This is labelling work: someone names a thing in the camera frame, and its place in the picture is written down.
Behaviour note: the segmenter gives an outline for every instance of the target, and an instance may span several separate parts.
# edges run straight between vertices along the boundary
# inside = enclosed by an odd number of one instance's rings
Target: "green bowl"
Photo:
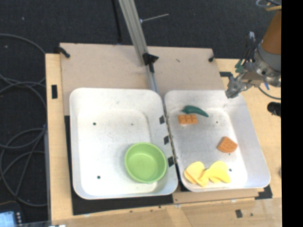
[[[128,174],[141,183],[160,180],[167,169],[163,152],[157,146],[146,142],[132,145],[125,154],[124,162]]]

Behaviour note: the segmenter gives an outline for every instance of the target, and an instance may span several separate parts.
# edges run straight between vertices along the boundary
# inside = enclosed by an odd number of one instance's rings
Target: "orange cylinder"
[[[282,10],[278,10],[263,36],[262,48],[271,54],[281,54]]]

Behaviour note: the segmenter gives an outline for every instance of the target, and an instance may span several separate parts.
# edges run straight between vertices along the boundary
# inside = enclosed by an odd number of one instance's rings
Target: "black carpet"
[[[240,58],[249,31],[261,40],[274,12],[258,8],[255,2],[135,0],[141,19],[169,14],[143,23],[147,45],[212,48],[216,58]],[[131,44],[118,4],[117,9],[122,44]],[[10,79],[0,78],[0,144],[13,146],[31,142],[43,131],[46,111],[42,99],[46,97],[41,85],[8,86],[15,83],[13,80],[41,81],[43,84],[45,62],[43,53],[36,46],[18,38],[1,36],[3,34],[33,41],[46,53],[52,53],[61,42],[116,44],[118,41],[111,0],[0,0],[0,74]],[[22,134],[10,142],[14,136],[28,129],[39,130]],[[37,141],[35,153],[28,162],[17,192],[34,144],[2,152],[3,170],[18,156],[28,153],[5,174],[11,192],[0,177],[0,203],[19,202],[26,222],[47,220],[47,208],[36,206],[46,202],[42,140]]]

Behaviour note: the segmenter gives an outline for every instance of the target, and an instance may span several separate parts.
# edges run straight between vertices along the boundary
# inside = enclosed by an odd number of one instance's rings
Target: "black mat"
[[[66,142],[68,149],[70,180],[71,180],[71,199],[74,215],[94,213],[108,210],[129,209],[147,206],[160,206],[173,203],[172,194],[166,196],[126,198],[126,199],[106,199],[106,200],[86,200],[78,196],[72,187],[71,171],[71,135],[70,117],[65,116]]]

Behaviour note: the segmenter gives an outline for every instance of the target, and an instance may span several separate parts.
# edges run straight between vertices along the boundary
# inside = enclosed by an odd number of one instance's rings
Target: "green object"
[[[155,145],[140,142],[132,145],[124,157],[128,174],[141,183],[153,183],[166,173],[167,160],[164,153]]]
[[[243,60],[239,60],[238,63],[235,65],[235,68],[241,67],[242,61],[243,61]]]
[[[243,70],[243,67],[239,67],[237,70],[236,70],[236,73],[241,73]]]
[[[195,107],[195,106],[185,106],[185,108],[182,110],[182,112],[186,113],[186,114],[199,114],[205,117],[208,117],[208,114],[206,112],[204,112],[201,108]]]

